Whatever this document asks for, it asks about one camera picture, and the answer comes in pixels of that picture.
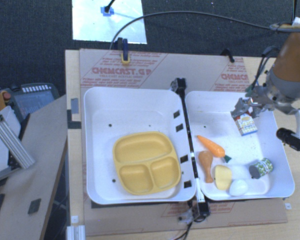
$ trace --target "dark floor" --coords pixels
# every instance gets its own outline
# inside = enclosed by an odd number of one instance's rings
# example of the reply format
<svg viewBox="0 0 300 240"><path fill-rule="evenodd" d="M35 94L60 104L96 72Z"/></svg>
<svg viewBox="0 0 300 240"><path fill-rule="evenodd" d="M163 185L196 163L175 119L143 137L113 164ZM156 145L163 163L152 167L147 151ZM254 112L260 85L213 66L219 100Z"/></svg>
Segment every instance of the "dark floor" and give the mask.
<svg viewBox="0 0 300 240"><path fill-rule="evenodd" d="M293 0L142 0L144 15L200 11L262 26L290 21L292 7ZM300 17L300 0L296 15ZM130 50L219 55L228 48L234 56L258 57L287 38L285 33L192 14L147 18L145 29L148 44L132 44ZM108 49L109 43L72 39L72 0L0 0L0 88L53 83L63 95L65 50L80 48ZM62 175L46 239L64 239L67 194Z"/></svg>

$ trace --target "protective paper sheet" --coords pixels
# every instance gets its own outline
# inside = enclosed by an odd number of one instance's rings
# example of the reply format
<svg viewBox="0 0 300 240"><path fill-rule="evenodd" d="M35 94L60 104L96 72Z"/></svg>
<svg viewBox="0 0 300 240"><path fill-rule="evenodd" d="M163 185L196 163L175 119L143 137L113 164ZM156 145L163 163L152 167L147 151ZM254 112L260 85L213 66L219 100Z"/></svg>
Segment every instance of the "protective paper sheet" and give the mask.
<svg viewBox="0 0 300 240"><path fill-rule="evenodd" d="M115 0L110 13L102 13L102 8L110 1L72 0L74 40L111 42L121 27L143 16L141 0ZM127 39L133 44L147 44L144 20L132 23L118 37Z"/></svg>

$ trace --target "white egg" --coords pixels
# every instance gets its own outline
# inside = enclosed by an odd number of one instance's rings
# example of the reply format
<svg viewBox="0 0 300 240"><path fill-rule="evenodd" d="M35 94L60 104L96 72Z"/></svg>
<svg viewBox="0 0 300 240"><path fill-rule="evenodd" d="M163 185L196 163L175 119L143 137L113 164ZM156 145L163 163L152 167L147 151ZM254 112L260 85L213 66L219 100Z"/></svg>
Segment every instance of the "white egg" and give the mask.
<svg viewBox="0 0 300 240"><path fill-rule="evenodd" d="M249 186L243 179L236 179L231 183L229 193L231 196L238 197L247 193Z"/></svg>

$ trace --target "toy carrot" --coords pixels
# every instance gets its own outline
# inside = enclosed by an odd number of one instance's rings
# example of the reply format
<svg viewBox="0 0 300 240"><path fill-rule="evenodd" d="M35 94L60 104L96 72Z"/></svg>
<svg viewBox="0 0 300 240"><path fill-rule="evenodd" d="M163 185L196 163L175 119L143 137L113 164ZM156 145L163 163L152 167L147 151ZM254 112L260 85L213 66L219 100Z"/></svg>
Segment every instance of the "toy carrot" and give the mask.
<svg viewBox="0 0 300 240"><path fill-rule="evenodd" d="M224 148L217 143L213 142L210 139L202 137L200 135L197 136L199 141L217 158L224 158L226 162L229 162L231 157L226 155L226 151Z"/></svg>

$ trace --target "white tray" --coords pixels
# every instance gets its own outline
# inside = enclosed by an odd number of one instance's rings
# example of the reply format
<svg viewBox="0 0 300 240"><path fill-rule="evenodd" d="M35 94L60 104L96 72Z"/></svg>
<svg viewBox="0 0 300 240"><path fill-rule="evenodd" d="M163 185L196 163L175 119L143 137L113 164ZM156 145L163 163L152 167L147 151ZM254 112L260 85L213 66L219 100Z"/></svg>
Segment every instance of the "white tray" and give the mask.
<svg viewBox="0 0 300 240"><path fill-rule="evenodd" d="M285 198L293 194L295 183L287 161L282 142L276 137L277 124L272 112L262 112L254 119L257 132L241 136L231 117L230 111L244 93L192 91L186 96L186 106L191 129L191 136L197 162L200 187L210 199L243 200L262 198ZM215 183L205 183L205 174L199 164L198 154L207 150L198 140L197 135L204 136L225 149L232 159L225 163L222 158L213 158L211 165L228 166L232 178L243 179L249 190L242 196L231 196L228 191L218 190ZM259 179L252 179L249 165L263 158L273 164L273 171Z"/></svg>
<svg viewBox="0 0 300 240"><path fill-rule="evenodd" d="M98 204L182 202L196 192L188 135L181 99L170 90L94 87L84 95L87 193ZM147 195L128 193L120 184L112 149L119 138L149 131L169 137L180 164L181 180L175 187ZM185 182L191 186L185 188Z"/></svg>

